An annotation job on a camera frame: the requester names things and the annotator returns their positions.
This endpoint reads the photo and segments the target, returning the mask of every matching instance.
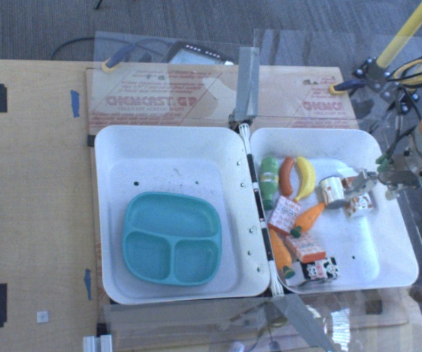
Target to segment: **teal plate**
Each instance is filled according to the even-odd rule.
[[[123,257],[129,271],[163,285],[203,285],[219,269],[219,214],[197,197],[145,192],[127,207]]]

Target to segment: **black electronic device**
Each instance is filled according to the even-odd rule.
[[[225,55],[211,48],[185,42],[176,42],[161,62],[170,64],[233,65]]]

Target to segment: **banana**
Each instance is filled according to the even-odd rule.
[[[296,163],[302,176],[299,192],[294,197],[294,201],[298,202],[301,198],[308,197],[315,189],[316,173],[312,163],[303,156],[298,156],[296,158]]]

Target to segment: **gray floor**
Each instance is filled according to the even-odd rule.
[[[274,41],[261,38],[279,32],[277,56],[262,55],[263,64],[338,66],[348,79],[378,56],[422,0],[103,0],[94,10],[97,1],[0,0],[0,59],[93,60],[91,38],[99,32],[220,43],[229,52],[254,43],[269,49]],[[392,66],[421,55],[421,46],[422,26]],[[418,95],[422,111],[422,89]],[[365,121],[378,120],[388,106],[378,95],[364,90],[352,102],[368,99],[374,108]],[[415,123],[406,117],[405,126]],[[378,132],[382,144],[393,125],[390,119]],[[413,295],[422,306],[422,189],[399,201],[421,267]]]

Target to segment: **silver can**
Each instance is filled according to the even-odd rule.
[[[343,184],[338,176],[329,176],[320,181],[321,193],[326,208],[342,208],[346,203]]]

